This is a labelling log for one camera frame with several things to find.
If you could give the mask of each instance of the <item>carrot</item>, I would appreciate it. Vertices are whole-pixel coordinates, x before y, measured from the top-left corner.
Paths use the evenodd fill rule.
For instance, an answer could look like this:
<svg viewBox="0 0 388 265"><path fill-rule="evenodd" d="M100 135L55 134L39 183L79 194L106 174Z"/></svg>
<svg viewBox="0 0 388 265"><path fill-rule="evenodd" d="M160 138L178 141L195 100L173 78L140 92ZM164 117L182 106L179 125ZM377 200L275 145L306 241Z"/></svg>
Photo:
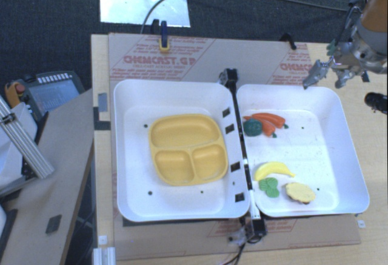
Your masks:
<svg viewBox="0 0 388 265"><path fill-rule="evenodd" d="M252 114L252 118L255 118L258 120L264 119L270 122L271 124L275 125L275 127L277 128L282 128L284 126L284 123L286 122L286 120L283 117L279 115L271 114L271 113Z"/></svg>
<svg viewBox="0 0 388 265"><path fill-rule="evenodd" d="M257 120L261 122L263 132L266 136L273 136L274 138L276 138L276 135L275 135L276 127L274 125L272 125L270 122L266 121L265 119L257 119Z"/></svg>

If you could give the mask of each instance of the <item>yellow plate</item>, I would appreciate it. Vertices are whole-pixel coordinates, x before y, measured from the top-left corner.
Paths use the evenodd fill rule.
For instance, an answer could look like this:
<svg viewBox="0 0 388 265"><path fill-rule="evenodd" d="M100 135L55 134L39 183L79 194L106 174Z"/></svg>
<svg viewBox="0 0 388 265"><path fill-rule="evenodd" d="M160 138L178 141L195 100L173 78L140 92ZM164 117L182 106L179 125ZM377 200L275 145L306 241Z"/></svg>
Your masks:
<svg viewBox="0 0 388 265"><path fill-rule="evenodd" d="M150 128L149 143L159 177L173 186L216 181L227 171L224 138L209 116L160 118Z"/></svg>

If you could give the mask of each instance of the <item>banana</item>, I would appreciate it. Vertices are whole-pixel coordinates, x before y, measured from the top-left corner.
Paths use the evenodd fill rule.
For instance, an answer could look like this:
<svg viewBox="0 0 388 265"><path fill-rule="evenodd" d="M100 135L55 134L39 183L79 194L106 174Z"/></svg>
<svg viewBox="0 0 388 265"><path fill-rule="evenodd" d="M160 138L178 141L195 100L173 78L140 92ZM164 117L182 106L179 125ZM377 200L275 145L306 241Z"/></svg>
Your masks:
<svg viewBox="0 0 388 265"><path fill-rule="evenodd" d="M282 175L289 175L294 177L295 174L288 169L288 167L279 161L269 161L260 167L255 171L255 174L253 176L255 181L260 181L264 179L267 175L270 175L271 173L279 173Z"/></svg>

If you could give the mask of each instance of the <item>wooden table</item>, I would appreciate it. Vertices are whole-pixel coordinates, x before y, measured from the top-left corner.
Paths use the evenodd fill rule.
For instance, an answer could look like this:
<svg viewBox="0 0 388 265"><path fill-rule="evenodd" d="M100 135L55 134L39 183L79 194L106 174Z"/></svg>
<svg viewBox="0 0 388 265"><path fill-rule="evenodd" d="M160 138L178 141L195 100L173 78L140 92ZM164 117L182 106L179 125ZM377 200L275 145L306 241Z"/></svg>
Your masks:
<svg viewBox="0 0 388 265"><path fill-rule="evenodd" d="M308 44L311 60L325 60L325 44ZM108 37L92 37L93 105L98 106L98 92L109 91ZM350 246L315 247L276 251L246 252L240 264L383 264L388 259L388 207L387 207L387 115L373 111L365 105L369 92L387 94L387 76L369 74L370 83L360 78L347 82L344 88L334 89L336 75L329 71L327 78L319 82L335 90L341 99L356 148L360 166L370 195L370 206L357 219L365 224L360 229L361 244ZM109 112L100 112L101 121L109 121ZM106 235L106 244L114 246L112 212L112 164L110 131L95 132L96 193L98 235ZM233 254L198 255L190 257L153 258L147 260L118 261L117 264L222 264Z"/></svg>

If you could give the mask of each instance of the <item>robotic hand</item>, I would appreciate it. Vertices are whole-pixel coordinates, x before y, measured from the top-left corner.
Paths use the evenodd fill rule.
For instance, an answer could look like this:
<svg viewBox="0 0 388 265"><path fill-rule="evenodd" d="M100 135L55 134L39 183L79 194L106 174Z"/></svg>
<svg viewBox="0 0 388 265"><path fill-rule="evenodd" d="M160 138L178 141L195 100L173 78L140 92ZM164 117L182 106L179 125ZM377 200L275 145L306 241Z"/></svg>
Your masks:
<svg viewBox="0 0 388 265"><path fill-rule="evenodd" d="M369 81L367 71L387 74L387 0L367 0L364 9L361 0L350 0L343 30L327 47L329 61L317 60L303 87L317 83L329 69L338 76L336 88L346 85L348 79L360 75L364 82ZM339 43L342 32L351 26L351 15L361 13L356 24L351 27L348 42Z"/></svg>

